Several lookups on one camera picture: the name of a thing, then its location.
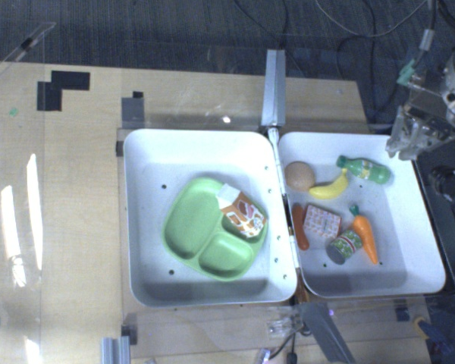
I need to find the yellow banana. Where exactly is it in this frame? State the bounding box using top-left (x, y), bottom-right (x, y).
top-left (308, 168), bottom-right (350, 201)

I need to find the white plastic tray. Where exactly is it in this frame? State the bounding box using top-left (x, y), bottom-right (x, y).
top-left (122, 127), bottom-right (299, 309)
top-left (278, 131), bottom-right (447, 300)

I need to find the orange and white carton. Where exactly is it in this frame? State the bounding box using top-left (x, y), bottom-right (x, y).
top-left (215, 183), bottom-right (268, 241)

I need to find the orange and white packet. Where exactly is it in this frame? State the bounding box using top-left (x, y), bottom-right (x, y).
top-left (302, 203), bottom-right (343, 240)

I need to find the black cylinder on white bracket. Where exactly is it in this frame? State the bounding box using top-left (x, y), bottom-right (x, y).
top-left (429, 166), bottom-right (455, 205)

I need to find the orange carrot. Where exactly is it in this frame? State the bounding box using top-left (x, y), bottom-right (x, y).
top-left (348, 203), bottom-right (381, 266)

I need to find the green divided plate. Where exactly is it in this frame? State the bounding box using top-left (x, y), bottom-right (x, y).
top-left (162, 176), bottom-right (270, 283)

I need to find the green plastic bottle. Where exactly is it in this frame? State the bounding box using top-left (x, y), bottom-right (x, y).
top-left (335, 155), bottom-right (392, 186)

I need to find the green and white can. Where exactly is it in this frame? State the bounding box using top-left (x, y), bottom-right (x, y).
top-left (326, 228), bottom-right (364, 266)

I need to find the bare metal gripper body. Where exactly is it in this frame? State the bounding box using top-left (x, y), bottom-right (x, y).
top-left (401, 76), bottom-right (455, 137)

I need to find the orange sausage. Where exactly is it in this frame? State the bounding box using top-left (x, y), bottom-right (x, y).
top-left (291, 202), bottom-right (311, 252)

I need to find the brown round bread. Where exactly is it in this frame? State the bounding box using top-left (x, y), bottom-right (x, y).
top-left (284, 160), bottom-right (316, 193)

